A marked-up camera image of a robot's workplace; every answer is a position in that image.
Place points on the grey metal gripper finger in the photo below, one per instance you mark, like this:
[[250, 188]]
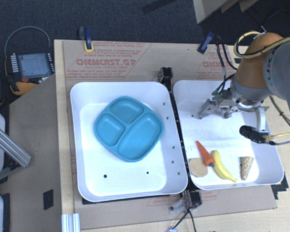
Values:
[[207, 109], [227, 113]]

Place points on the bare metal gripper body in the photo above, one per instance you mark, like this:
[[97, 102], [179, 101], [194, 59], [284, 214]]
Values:
[[232, 103]]

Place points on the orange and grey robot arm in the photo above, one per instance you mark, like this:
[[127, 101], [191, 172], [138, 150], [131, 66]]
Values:
[[253, 64]]

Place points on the white plastic tray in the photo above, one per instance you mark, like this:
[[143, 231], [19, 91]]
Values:
[[220, 132], [125, 178]]

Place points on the thin black rod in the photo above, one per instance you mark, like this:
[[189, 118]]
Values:
[[179, 129]]

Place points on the orange carrot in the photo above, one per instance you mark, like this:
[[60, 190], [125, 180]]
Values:
[[205, 155]]

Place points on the yellow banana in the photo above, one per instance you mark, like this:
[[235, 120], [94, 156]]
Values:
[[221, 167]]

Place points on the beige ice cream cone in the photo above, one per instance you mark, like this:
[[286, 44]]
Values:
[[246, 165]]

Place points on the tan round biscuit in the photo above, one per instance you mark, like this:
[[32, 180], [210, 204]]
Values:
[[198, 167]]

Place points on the blue divided plate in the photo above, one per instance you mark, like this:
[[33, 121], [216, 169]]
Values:
[[129, 129]]

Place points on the brown cardboard board red print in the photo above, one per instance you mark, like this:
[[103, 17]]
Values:
[[125, 62]]

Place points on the black cylinder on white bracket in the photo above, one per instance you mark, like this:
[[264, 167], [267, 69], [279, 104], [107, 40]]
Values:
[[252, 132]]

